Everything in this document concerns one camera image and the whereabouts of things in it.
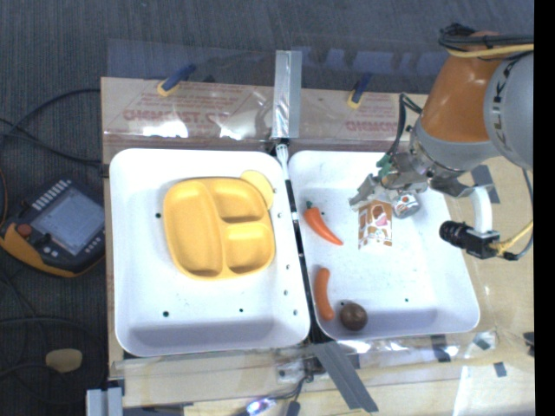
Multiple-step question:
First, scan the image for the black cylinder on white bracket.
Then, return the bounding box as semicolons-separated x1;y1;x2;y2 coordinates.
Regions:
439;185;502;260

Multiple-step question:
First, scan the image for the white and brown packet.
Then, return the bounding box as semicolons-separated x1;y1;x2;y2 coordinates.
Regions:
356;198;395;251

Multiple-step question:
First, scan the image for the small white and orange can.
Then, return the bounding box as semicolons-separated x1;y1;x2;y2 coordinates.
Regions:
391;191;421;220

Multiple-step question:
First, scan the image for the beige oval object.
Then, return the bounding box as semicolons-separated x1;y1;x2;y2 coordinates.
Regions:
44;348;84;374

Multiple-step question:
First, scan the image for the orange sausage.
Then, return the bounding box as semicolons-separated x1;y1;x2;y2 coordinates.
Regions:
313;267;336;323

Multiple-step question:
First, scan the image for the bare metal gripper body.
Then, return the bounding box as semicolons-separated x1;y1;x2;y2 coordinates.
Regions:
377;150;435;193

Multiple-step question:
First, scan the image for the orange carrot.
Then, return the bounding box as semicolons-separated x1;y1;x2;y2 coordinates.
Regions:
302;200;345;247

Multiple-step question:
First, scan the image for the white plastic tray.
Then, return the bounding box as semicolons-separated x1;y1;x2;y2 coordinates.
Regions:
108;147;312;358
287;149;481;343

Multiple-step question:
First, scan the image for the yellow divided plate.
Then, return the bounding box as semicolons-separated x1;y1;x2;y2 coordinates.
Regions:
162;169;278;282

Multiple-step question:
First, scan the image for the brown cardboard board, red print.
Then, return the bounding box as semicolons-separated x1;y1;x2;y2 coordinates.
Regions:
100;76;495;366

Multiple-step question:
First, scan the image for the brown round toy food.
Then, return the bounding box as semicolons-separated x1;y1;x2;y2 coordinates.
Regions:
339;301;369;333

